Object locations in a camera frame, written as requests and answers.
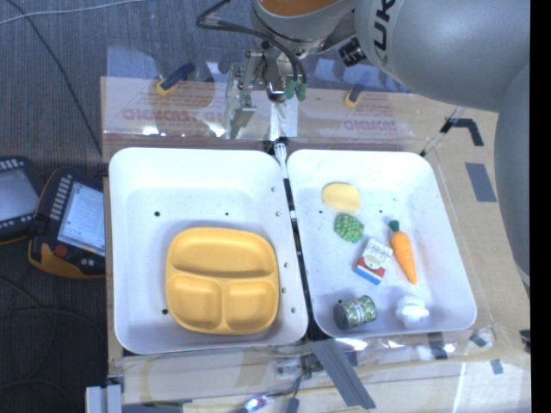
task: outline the yellow plate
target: yellow plate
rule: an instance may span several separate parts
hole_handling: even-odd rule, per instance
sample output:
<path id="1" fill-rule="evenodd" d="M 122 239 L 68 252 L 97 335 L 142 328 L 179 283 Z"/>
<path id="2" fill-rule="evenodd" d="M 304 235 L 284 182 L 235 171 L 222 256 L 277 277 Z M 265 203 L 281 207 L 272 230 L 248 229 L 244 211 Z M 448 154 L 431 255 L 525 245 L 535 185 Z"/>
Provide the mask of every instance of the yellow plate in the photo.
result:
<path id="1" fill-rule="evenodd" d="M 276 253 L 254 232 L 181 231 L 170 243 L 165 273 L 169 313 L 186 329 L 246 335 L 267 329 L 276 318 Z"/>

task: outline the orange carrot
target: orange carrot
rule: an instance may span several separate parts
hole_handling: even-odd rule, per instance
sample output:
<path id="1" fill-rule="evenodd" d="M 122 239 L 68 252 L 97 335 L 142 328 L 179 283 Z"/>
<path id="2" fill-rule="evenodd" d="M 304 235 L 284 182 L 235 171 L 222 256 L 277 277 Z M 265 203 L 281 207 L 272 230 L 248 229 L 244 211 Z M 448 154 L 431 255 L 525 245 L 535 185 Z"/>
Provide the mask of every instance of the orange carrot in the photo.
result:
<path id="1" fill-rule="evenodd" d="M 407 279 L 416 285 L 417 270 L 415 268 L 415 258 L 413 257 L 412 241 L 405 232 L 399 230 L 398 220 L 392 220 L 388 226 L 393 230 L 390 244 L 393 247 L 396 259 L 406 273 Z"/>

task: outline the green can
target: green can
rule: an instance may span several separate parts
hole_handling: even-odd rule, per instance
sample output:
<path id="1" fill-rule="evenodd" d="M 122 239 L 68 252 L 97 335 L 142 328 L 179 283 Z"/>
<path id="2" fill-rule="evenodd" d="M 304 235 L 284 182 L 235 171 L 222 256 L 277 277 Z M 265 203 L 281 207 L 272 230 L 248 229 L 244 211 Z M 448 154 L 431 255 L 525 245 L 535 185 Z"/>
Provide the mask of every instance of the green can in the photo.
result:
<path id="1" fill-rule="evenodd" d="M 377 318 L 375 303 L 367 295 L 337 303 L 333 308 L 335 323 L 342 330 L 352 329 Z"/>

